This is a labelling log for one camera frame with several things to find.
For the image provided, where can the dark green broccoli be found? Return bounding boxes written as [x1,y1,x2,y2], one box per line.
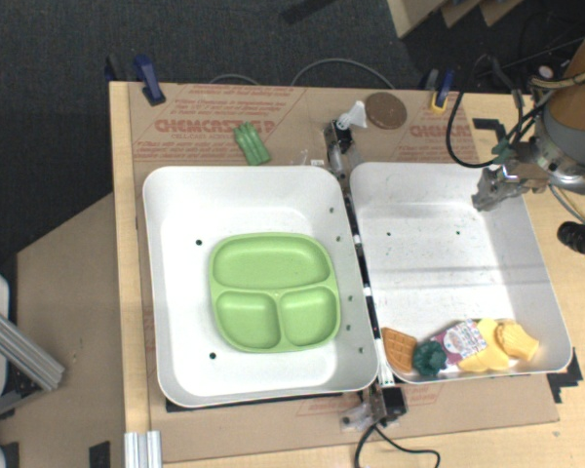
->
[411,340,449,378]

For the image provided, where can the yellow corn cob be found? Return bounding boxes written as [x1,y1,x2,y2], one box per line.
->
[494,320,541,362]

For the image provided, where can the brown cardboard board red print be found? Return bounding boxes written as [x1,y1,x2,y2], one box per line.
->
[126,82,563,463]

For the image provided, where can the green divided plate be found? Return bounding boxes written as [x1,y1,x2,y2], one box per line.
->
[207,231,343,354]

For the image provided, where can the green asparagus bundle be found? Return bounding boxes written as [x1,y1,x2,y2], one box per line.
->
[232,121,273,167]

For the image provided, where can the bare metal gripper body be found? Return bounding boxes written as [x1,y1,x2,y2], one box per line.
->
[502,154,585,196]

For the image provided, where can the brown round biscuit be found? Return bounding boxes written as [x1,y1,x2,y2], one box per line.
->
[364,91,409,131]

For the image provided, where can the pink and white packet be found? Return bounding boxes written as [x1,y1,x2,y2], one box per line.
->
[429,318,489,368]

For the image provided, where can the thin black and white rod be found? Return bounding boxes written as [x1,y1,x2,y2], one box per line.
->
[336,99,396,387]

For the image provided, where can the yellow banana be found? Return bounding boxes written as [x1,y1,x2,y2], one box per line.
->
[456,317,511,374]

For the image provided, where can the white plastic tray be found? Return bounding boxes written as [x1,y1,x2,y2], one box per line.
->
[141,164,381,410]
[348,160,574,386]

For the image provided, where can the orange waffle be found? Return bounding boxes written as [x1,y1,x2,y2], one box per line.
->
[380,327,419,374]

